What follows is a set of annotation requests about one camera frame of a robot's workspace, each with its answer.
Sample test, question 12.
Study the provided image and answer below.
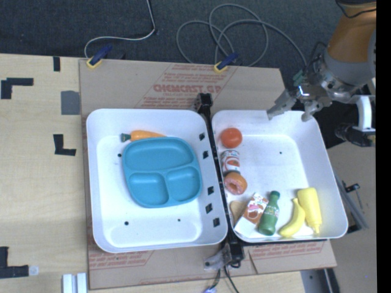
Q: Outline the tan bread slice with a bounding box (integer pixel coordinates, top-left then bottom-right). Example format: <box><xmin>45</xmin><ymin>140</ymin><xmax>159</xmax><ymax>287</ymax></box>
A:
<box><xmin>229</xmin><ymin>200</ymin><xmax>249</xmax><ymax>223</ymax></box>

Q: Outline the yellow squeeze bottle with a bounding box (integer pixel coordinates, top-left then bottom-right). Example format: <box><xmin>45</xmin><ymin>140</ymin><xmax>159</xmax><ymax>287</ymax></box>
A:
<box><xmin>296</xmin><ymin>187</ymin><xmax>323</xmax><ymax>235</ymax></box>

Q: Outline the white and orange carton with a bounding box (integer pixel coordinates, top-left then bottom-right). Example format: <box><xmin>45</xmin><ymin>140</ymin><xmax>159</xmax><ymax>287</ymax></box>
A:
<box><xmin>233</xmin><ymin>192</ymin><xmax>270</xmax><ymax>235</ymax></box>

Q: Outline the black block with thin wires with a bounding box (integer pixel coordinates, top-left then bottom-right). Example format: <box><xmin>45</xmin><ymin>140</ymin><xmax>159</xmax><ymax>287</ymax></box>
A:
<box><xmin>227</xmin><ymin>239</ymin><xmax>246</xmax><ymax>262</ymax></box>
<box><xmin>195</xmin><ymin>92</ymin><xmax>213</xmax><ymax>114</ymax></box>

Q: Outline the white plastic tray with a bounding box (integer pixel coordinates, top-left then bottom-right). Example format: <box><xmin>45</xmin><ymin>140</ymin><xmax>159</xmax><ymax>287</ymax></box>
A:
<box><xmin>86</xmin><ymin>108</ymin><xmax>228</xmax><ymax>254</ymax></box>
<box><xmin>211</xmin><ymin>109</ymin><xmax>349</xmax><ymax>244</ymax></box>

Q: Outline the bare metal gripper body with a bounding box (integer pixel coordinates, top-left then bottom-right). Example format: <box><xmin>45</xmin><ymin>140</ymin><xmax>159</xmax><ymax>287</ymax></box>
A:
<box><xmin>293</xmin><ymin>68</ymin><xmax>368</xmax><ymax>104</ymax></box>

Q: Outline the orange fruit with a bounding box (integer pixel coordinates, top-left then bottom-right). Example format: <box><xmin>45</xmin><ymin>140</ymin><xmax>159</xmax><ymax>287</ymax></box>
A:
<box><xmin>220</xmin><ymin>127</ymin><xmax>244</xmax><ymax>149</ymax></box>

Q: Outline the green bottle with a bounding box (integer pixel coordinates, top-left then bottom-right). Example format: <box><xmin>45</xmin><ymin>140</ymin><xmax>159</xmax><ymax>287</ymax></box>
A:
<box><xmin>257</xmin><ymin>190</ymin><xmax>282</xmax><ymax>236</ymax></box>

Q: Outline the orange carrot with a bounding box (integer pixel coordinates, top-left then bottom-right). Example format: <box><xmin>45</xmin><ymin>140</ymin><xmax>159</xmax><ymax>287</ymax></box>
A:
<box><xmin>119</xmin><ymin>129</ymin><xmax>167</xmax><ymax>142</ymax></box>

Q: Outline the yellow banana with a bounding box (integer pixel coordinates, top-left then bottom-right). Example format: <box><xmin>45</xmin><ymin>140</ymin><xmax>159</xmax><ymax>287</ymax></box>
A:
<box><xmin>278</xmin><ymin>197</ymin><xmax>307</xmax><ymax>238</ymax></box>

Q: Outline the blue divided plate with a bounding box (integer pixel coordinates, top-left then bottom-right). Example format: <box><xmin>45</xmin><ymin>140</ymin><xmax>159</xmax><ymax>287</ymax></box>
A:
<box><xmin>122</xmin><ymin>136</ymin><xmax>203</xmax><ymax>209</ymax></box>

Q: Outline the small can, orange label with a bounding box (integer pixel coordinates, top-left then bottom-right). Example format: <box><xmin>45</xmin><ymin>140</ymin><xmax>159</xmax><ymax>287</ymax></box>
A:
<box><xmin>220</xmin><ymin>149</ymin><xmax>241</xmax><ymax>174</ymax></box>

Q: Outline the brown cardboard board, red print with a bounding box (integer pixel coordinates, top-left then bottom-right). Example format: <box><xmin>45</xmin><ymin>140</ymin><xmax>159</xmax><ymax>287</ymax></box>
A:
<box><xmin>78</xmin><ymin>58</ymin><xmax>338</xmax><ymax>291</ymax></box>

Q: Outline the pink frosted doughnut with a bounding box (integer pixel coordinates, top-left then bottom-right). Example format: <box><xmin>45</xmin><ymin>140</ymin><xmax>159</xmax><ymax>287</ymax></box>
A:
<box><xmin>223</xmin><ymin>171</ymin><xmax>249</xmax><ymax>195</ymax></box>

